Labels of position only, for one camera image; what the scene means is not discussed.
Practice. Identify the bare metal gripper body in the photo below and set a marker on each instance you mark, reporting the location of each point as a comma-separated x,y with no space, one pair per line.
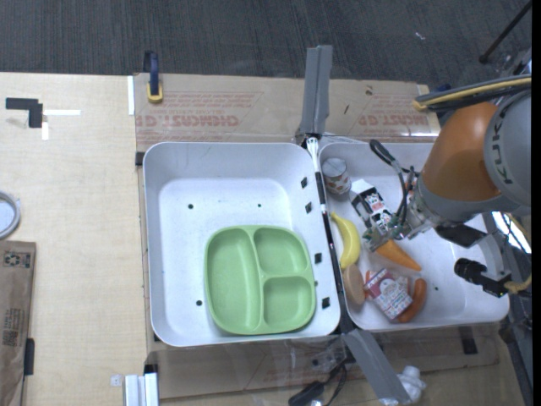
413,223

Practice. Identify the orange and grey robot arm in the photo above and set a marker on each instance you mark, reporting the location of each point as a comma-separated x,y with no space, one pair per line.
460,159

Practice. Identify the orange carrot with green top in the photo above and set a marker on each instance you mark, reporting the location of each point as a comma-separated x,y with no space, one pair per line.
397,254

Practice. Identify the white carton with cow print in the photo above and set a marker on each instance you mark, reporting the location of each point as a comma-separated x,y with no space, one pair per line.
372,201

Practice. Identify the yellow banana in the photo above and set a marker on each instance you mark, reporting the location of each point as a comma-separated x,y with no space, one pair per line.
350,237

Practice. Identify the orange-brown sausage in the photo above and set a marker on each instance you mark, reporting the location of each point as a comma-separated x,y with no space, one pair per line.
417,298

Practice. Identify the pink and white carton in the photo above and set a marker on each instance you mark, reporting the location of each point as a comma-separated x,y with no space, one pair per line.
389,295

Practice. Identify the white plastic tray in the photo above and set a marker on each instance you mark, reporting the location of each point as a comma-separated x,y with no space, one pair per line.
448,294
177,243

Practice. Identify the small can with red print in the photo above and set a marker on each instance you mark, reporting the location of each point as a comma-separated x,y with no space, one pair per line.
337,176

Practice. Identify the crumpled white paper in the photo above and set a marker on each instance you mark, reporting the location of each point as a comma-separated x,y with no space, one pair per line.
412,381

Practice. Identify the green divided plate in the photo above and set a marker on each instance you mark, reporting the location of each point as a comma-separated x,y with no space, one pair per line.
232,281

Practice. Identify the brown cardboard board red print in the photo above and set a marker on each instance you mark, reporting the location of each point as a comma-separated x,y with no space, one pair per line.
236,108

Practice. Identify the white tape roll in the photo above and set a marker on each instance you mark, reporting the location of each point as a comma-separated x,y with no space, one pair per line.
16,218

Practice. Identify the brown paper bag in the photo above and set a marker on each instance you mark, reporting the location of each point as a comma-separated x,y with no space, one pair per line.
14,311

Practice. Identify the black cylinder on white bracket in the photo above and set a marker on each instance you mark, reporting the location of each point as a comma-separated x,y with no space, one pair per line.
470,270

